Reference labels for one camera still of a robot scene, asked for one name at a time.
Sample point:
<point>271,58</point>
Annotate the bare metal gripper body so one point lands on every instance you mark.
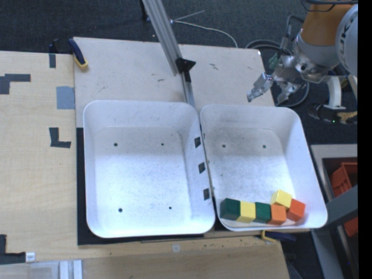
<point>306,70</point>

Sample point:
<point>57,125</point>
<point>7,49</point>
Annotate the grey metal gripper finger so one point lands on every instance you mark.
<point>288,91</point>
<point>258,86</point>

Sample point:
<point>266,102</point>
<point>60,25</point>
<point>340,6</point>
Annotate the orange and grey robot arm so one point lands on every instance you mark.
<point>325,25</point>

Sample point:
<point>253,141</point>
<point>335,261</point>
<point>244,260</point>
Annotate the white plastic tray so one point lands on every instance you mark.
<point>247,167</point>
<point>145,173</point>

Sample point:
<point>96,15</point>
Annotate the yellow cube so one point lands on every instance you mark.
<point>281,198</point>
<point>246,212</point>

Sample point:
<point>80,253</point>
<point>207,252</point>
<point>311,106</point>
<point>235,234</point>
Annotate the orange cube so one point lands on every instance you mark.
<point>296,210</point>
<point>278,214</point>

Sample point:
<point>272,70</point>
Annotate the green cube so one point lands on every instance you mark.
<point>229,209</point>
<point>263,212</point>

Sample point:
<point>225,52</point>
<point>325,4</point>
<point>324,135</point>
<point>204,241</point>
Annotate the black cylinder on white bracket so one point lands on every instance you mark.
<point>335,93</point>

